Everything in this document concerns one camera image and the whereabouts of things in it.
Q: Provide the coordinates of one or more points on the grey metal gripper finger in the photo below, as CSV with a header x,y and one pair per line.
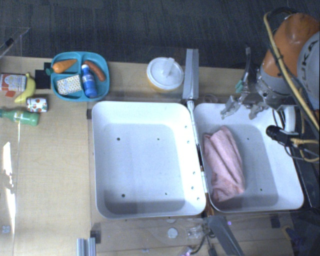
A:
x,y
255,111
231,105

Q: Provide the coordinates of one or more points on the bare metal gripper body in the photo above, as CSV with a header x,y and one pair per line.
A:
x,y
261,96

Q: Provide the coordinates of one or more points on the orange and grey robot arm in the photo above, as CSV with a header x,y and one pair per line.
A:
x,y
290,40

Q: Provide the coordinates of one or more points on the white plastic tray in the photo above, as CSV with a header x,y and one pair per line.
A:
x,y
262,165
145,162

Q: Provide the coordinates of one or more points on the pink folded towel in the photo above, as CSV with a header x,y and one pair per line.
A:
x,y
225,162

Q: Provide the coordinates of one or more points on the yellow cup with white lid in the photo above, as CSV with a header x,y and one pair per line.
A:
x,y
165,73

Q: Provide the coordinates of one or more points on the blue divided plate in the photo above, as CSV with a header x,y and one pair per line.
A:
x,y
100,90

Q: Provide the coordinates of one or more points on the brown sausage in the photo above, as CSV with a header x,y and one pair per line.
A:
x,y
96,70

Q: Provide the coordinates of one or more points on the blue bottle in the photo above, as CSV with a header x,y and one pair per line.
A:
x,y
88,82

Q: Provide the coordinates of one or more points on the yellow and white packet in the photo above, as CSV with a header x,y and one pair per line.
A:
x,y
69,85

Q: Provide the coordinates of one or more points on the orange carrot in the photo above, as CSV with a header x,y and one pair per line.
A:
x,y
62,66

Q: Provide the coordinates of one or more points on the white can with orange print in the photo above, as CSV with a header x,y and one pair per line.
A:
x,y
37,105

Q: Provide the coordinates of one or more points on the yellow banana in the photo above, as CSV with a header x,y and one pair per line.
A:
x,y
28,90

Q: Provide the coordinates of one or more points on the green bottle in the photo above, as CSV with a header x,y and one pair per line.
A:
x,y
25,118

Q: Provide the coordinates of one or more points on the white and orange carton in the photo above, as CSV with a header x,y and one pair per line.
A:
x,y
12,82

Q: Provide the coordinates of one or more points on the black cylinder on white bracket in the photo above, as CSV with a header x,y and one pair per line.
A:
x,y
277,133

